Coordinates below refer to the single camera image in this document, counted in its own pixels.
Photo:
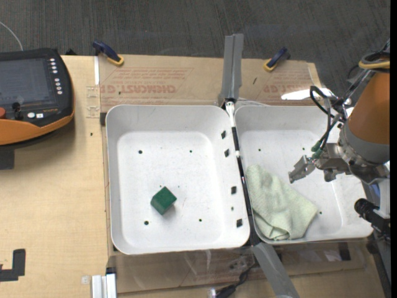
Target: gray carpet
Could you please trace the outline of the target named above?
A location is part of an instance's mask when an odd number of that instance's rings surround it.
[[[119,53],[223,57],[225,35],[243,33],[244,58],[316,63],[337,95],[349,70],[390,37],[391,0],[0,0],[0,21],[25,49],[93,55],[103,40]],[[18,50],[0,27],[0,52]]]

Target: emergency stop button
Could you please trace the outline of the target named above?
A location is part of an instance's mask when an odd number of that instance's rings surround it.
[[[0,107],[0,119],[6,119],[6,110]]]

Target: white wire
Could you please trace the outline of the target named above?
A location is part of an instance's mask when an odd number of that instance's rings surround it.
[[[8,26],[6,26],[6,25],[5,25],[4,23],[2,23],[1,21],[0,21],[0,24],[1,24],[3,27],[5,27],[8,31],[10,31],[10,33],[14,36],[14,38],[16,38],[16,40],[17,40],[18,43],[19,43],[20,49],[23,51],[24,48],[22,47],[22,43],[20,42],[20,40],[19,40],[19,38],[17,37],[17,35],[16,35]]]

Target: light green cloth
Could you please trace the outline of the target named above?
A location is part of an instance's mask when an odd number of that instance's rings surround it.
[[[248,192],[258,229],[271,240],[304,236],[317,207],[259,165],[246,171]]]

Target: blue and yellow clamp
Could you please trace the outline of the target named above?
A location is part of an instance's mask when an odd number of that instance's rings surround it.
[[[124,63],[124,58],[121,55],[118,55],[110,46],[105,44],[104,42],[95,40],[92,43],[92,46],[96,49],[96,55],[99,53],[103,53],[106,55],[107,60],[111,62],[111,64],[121,66]]]
[[[275,67],[283,60],[287,60],[291,57],[287,48],[283,47],[279,50],[272,58],[269,58],[264,64],[263,69],[271,72],[275,69]]]

